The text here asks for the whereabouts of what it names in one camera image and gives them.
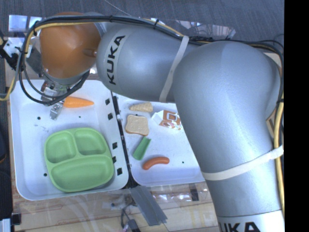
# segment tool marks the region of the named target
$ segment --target snack package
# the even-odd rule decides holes
[[[168,127],[175,130],[182,129],[182,122],[179,114],[168,110],[162,110],[158,113],[154,113],[152,119],[160,126]]]

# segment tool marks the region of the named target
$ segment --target gray carpet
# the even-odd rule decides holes
[[[63,11],[98,12],[103,15],[183,20],[235,29],[234,40],[278,40],[283,43],[284,0],[1,0],[0,28],[8,34],[9,15],[51,16]],[[0,63],[0,92],[5,73]],[[0,103],[0,130],[8,142],[6,103]],[[0,171],[9,172],[8,158]],[[0,219],[11,213],[10,182],[0,174]]]

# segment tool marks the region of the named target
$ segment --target yellow cable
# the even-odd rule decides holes
[[[13,86],[14,86],[14,81],[15,81],[15,76],[13,77],[13,80],[12,80],[12,82],[11,82],[9,91],[8,91],[8,93],[6,94],[6,96],[5,96],[4,98],[0,98],[0,101],[1,101],[1,102],[7,101],[7,100],[9,99],[10,94],[11,94],[11,92],[12,92],[12,88],[13,88]]]
[[[277,110],[277,115],[275,118],[275,125],[274,125],[274,148],[278,148],[279,145],[279,136],[280,136],[280,126],[281,126],[281,117],[283,114],[283,106],[284,103],[281,101],[278,106]],[[281,168],[281,160],[280,158],[275,159],[276,163],[276,171],[277,171],[277,180],[278,180],[278,188],[279,188],[279,196],[280,196],[280,201],[281,201],[281,206],[282,206],[282,212],[283,212],[283,217],[285,214],[285,209],[284,209],[284,184],[283,184],[283,177],[282,177],[282,168]]]
[[[87,24],[87,23],[93,23],[93,22],[54,22],[54,23],[49,23],[49,24],[45,24],[45,25],[42,25],[42,26],[38,26],[36,28],[36,31],[39,31],[39,30],[42,30],[44,28],[48,28],[48,27],[57,27],[57,26],[70,26],[70,25],[80,25],[80,24]],[[164,25],[162,23],[158,23],[159,25],[169,29],[170,31],[173,31],[174,33],[180,35],[181,37],[183,37],[184,35],[180,32],[178,32],[177,30],[167,26],[167,25]],[[30,32],[27,40],[26,40],[26,50],[28,50],[29,48],[29,45],[30,45],[30,40],[31,40],[31,37],[33,36],[33,31]]]

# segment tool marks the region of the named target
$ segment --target bread slice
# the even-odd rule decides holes
[[[150,102],[135,104],[129,107],[131,111],[152,112],[154,110]]]
[[[149,134],[148,120],[144,116],[128,115],[125,130],[130,134],[147,136]]]

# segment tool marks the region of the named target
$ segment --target white tray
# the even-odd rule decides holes
[[[136,112],[130,111],[129,107],[133,104],[142,103],[142,101],[132,100],[117,94],[114,95],[118,100],[119,116],[124,130],[132,176],[138,184],[143,186],[160,186],[205,181],[184,130],[174,130],[159,126],[151,119],[154,112],[159,112],[164,109],[176,112],[177,108],[175,104],[152,102],[154,107],[153,112]],[[148,119],[150,133],[147,138],[151,139],[151,142],[142,160],[133,158],[133,152],[143,136],[129,134],[125,131],[126,117],[129,114],[138,114]],[[145,161],[157,156],[168,157],[170,159],[169,164],[158,164],[149,170],[142,169]]]
[[[43,80],[32,82],[38,89],[43,84]],[[24,83],[31,95],[40,98],[27,81]],[[64,107],[56,121],[49,117],[51,107],[31,101],[25,96],[19,83],[10,96],[16,186],[25,199],[45,200],[117,190],[124,187],[128,181],[128,169],[111,92],[100,81],[87,80],[72,96],[91,100],[95,104],[82,108]],[[112,114],[113,118],[109,120],[108,114]],[[44,143],[47,137],[56,131],[77,127],[91,127],[102,133],[112,157],[116,158],[115,172],[112,180],[101,187],[83,192],[64,193],[52,184],[48,175],[44,176],[48,173],[44,159]]]

